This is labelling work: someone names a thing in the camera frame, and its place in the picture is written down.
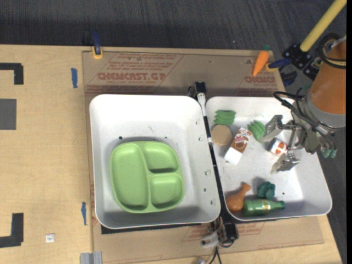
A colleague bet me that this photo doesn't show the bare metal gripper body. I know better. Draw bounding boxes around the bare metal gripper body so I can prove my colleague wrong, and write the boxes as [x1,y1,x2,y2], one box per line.
[283,113,336,155]

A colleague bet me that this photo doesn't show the white and orange can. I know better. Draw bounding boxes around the white and orange can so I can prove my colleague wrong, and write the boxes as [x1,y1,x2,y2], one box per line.
[268,137,289,156]

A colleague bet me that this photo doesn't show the white plastic tray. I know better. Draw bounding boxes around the white plastic tray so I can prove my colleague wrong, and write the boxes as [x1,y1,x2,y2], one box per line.
[89,93,222,230]
[205,96,333,222]

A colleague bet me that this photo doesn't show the dark green broccoli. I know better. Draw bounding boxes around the dark green broccoli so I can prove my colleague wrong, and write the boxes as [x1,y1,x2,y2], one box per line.
[257,181,276,200]

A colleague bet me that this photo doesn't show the white and brown carton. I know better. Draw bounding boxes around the white and brown carton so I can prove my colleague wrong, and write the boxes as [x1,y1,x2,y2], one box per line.
[224,127,253,166]

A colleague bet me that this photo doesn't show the brown round biscuit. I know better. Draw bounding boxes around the brown round biscuit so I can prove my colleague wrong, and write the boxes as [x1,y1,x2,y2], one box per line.
[210,124,233,146]

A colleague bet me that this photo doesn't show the green bottle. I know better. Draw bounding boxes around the green bottle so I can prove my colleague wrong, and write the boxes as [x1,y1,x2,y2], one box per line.
[241,199,286,217]

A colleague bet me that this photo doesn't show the thin black and white rod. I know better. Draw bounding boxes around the thin black and white rod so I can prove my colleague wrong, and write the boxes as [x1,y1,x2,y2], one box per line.
[196,92,229,223]

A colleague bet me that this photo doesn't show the orange chicken drumstick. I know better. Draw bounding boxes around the orange chicken drumstick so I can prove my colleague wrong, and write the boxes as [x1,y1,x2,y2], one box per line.
[225,182,252,213]

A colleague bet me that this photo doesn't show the orange carrot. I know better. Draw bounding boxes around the orange carrot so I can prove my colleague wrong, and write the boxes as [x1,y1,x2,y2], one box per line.
[252,45,272,77]

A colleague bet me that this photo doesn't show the brown cardboard board red print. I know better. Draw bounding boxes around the brown cardboard board red print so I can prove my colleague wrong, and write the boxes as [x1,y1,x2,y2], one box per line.
[82,48,325,264]

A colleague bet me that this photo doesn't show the green divided plate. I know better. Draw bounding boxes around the green divided plate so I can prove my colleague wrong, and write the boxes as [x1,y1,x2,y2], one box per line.
[109,141,184,213]

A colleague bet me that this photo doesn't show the black block with thin wires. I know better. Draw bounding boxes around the black block with thin wires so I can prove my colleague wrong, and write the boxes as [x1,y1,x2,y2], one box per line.
[188,81,207,97]
[219,221,239,244]

